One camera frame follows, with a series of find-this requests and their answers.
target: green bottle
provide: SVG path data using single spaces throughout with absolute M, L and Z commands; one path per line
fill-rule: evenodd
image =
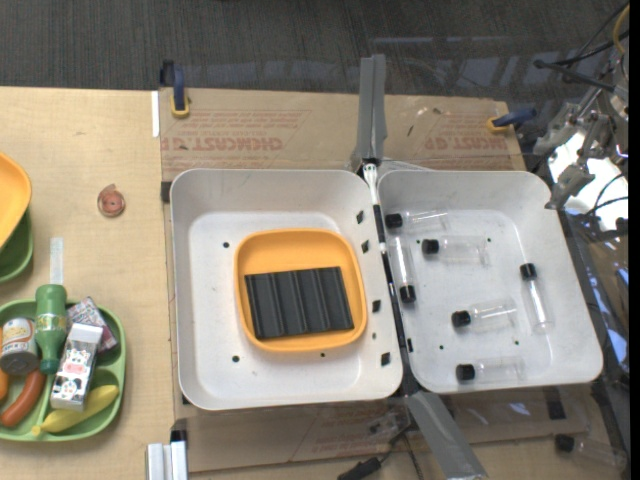
M 67 339 L 67 291 L 59 284 L 36 290 L 36 343 L 42 351 L 40 371 L 53 375 L 60 364 L 60 350 Z

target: blue clamp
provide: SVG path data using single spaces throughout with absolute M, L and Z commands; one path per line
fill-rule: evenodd
M 538 115 L 535 108 L 524 108 L 521 110 L 515 110 L 509 112 L 502 117 L 496 119 L 489 119 L 487 121 L 487 128 L 493 133 L 506 131 L 509 125 L 513 125 L 514 128 L 520 127 L 523 123 L 530 121 Z
M 189 115 L 189 98 L 184 93 L 184 71 L 182 66 L 174 64 L 172 60 L 162 63 L 160 70 L 160 85 L 173 87 L 170 97 L 171 114 L 177 118 Z

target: white plastic tray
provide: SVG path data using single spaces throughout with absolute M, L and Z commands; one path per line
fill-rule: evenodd
M 346 171 L 195 169 L 173 182 L 171 212 L 178 372 L 190 402 L 206 410 L 255 408 L 383 399 L 398 388 L 393 313 L 360 178 Z M 368 308 L 367 328 L 355 342 L 326 352 L 277 353 L 244 334 L 234 297 L 235 247 L 251 233 L 291 227 L 339 232 L 354 249 Z
M 526 172 L 392 171 L 378 185 L 385 210 L 442 210 L 449 229 L 430 232 L 482 235 L 489 265 L 425 261 L 418 240 L 406 234 L 417 300 L 402 305 L 411 340 L 411 368 L 420 384 L 437 393 L 589 382 L 602 369 L 602 352 L 563 235 L 558 215 L 545 210 L 547 186 Z M 555 317 L 548 334 L 532 331 L 524 312 L 519 266 L 531 262 L 544 282 Z M 517 327 L 495 333 L 457 332 L 451 313 L 502 297 L 517 305 Z M 489 385 L 460 384 L 456 365 L 477 359 L 520 357 L 524 378 Z

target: wooden table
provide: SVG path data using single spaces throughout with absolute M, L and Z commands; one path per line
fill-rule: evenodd
M 49 281 L 49 241 L 64 239 L 64 284 L 70 298 L 91 295 L 116 313 L 127 332 L 127 379 L 121 411 L 100 434 L 68 443 L 0 445 L 0 471 L 12 480 L 145 475 L 149 443 L 167 442 L 174 424 L 161 152 L 152 134 L 150 92 L 0 88 L 0 150 L 29 173 L 35 254 L 32 268 L 0 285 L 0 304 L 32 298 Z M 115 183 L 127 209 L 103 217 L 98 193 Z M 595 404 L 592 435 L 606 439 Z M 599 466 L 558 457 L 551 439 L 474 445 L 493 479 L 615 479 Z M 425 478 L 442 473 L 416 453 Z M 355 459 L 193 475 L 195 478 L 336 478 Z M 418 478 L 407 453 L 394 453 L 380 479 Z

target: black cap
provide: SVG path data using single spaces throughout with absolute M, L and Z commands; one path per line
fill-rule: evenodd
M 566 434 L 558 434 L 555 437 L 556 441 L 556 449 L 561 452 L 571 453 L 573 451 L 574 446 L 576 445 L 575 438 L 568 436 Z
M 412 285 L 408 284 L 400 288 L 400 299 L 407 304 L 416 301 L 416 291 Z
M 533 263 L 525 263 L 520 265 L 520 275 L 523 281 L 529 281 L 531 279 L 537 279 L 538 273 L 536 272 L 536 266 Z
M 179 429 L 174 429 L 171 431 L 171 437 L 169 438 L 169 442 L 171 443 L 176 443 L 179 441 L 184 441 L 185 443 L 187 442 L 187 431 L 186 430 L 179 430 Z
M 437 254 L 440 250 L 440 242 L 437 240 L 431 240 L 425 238 L 422 241 L 422 253 L 423 254 Z
M 460 382 L 476 378 L 476 369 L 472 364 L 459 364 L 456 366 L 456 377 Z
M 402 215 L 399 213 L 390 213 L 384 216 L 384 223 L 389 229 L 402 227 Z
M 454 327 L 465 327 L 471 323 L 471 315 L 468 311 L 456 311 L 451 314 L 451 323 Z

